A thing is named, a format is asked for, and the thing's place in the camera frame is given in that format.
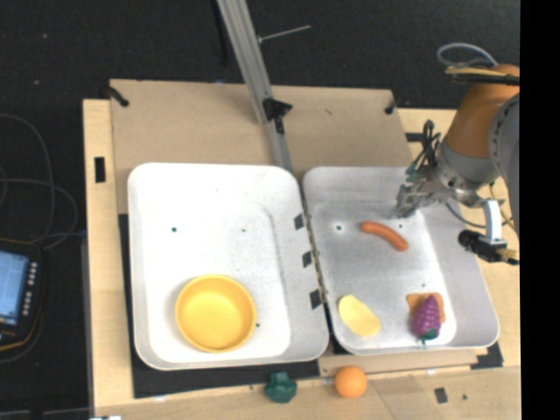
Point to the orange biscuit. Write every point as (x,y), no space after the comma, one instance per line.
(413,300)

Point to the white plastic tray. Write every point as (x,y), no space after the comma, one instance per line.
(376,274)
(219,234)

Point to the black cylinder on white bracket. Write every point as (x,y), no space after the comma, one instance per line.
(481,244)

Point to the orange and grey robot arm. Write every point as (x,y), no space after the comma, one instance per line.
(477,116)

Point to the pale yellow potato chip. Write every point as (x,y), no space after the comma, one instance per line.
(359,317)

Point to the purple grapes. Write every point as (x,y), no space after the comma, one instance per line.
(425,319)

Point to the brown cardboard board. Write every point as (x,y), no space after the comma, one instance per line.
(184,125)

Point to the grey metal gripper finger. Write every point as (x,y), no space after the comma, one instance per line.
(401,201)
(413,206)

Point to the green broccoli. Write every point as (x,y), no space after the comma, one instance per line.
(280,388)

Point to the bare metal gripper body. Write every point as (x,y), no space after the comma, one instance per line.
(433,189)

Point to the orange sausage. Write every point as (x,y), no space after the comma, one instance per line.
(387,234)

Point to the yellow bowl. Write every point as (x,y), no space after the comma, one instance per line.
(215,313)

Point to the orange ball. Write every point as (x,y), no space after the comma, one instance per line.
(350,382)

